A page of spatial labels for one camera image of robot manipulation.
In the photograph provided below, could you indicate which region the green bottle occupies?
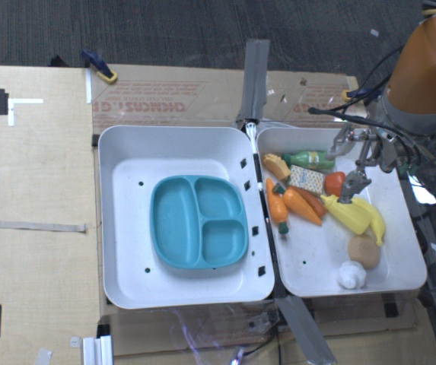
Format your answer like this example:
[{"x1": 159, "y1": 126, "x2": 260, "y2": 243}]
[{"x1": 281, "y1": 150, "x2": 336, "y2": 171}]

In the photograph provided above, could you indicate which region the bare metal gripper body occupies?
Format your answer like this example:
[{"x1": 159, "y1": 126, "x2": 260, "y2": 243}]
[{"x1": 368, "y1": 126, "x2": 420, "y2": 174}]

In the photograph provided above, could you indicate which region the patterned white carton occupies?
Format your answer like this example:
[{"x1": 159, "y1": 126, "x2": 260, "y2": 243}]
[{"x1": 287, "y1": 163, "x2": 326, "y2": 196}]

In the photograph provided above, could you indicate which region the dark orange carrot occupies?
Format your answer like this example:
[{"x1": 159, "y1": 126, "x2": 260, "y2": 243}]
[{"x1": 290, "y1": 185, "x2": 327, "y2": 219}]

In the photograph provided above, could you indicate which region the white bottle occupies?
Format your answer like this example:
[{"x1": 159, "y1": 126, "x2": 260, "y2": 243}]
[{"x1": 336, "y1": 260, "x2": 368, "y2": 290}]

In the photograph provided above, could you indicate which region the yellow squeeze bottle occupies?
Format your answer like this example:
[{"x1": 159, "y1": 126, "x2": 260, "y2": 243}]
[{"x1": 319, "y1": 193, "x2": 373, "y2": 236}]

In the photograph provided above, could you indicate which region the red tomato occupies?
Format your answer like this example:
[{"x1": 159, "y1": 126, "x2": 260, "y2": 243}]
[{"x1": 323, "y1": 170, "x2": 347, "y2": 198}]

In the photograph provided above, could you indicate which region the brown cardboard board red print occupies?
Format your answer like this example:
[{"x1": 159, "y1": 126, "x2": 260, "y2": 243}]
[{"x1": 91, "y1": 63, "x2": 417, "y2": 357}]

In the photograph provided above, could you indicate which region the yellow banana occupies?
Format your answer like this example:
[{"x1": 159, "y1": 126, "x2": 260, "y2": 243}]
[{"x1": 350, "y1": 196, "x2": 387, "y2": 248}]

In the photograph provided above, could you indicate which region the white plastic tray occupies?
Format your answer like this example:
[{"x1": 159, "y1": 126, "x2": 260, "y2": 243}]
[
  {"x1": 256, "y1": 126, "x2": 429, "y2": 300},
  {"x1": 97, "y1": 125, "x2": 276, "y2": 310}
]

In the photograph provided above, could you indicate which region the tan bread slice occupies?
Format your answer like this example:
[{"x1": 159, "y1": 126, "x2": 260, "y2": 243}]
[{"x1": 262, "y1": 153, "x2": 292, "y2": 182}]

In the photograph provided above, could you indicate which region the tan round biscuit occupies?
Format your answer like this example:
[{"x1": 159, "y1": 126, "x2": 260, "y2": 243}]
[{"x1": 347, "y1": 234, "x2": 382, "y2": 271}]

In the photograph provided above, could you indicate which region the blue divided plate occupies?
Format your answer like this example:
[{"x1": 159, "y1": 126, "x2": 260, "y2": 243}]
[{"x1": 149, "y1": 174, "x2": 250, "y2": 271}]

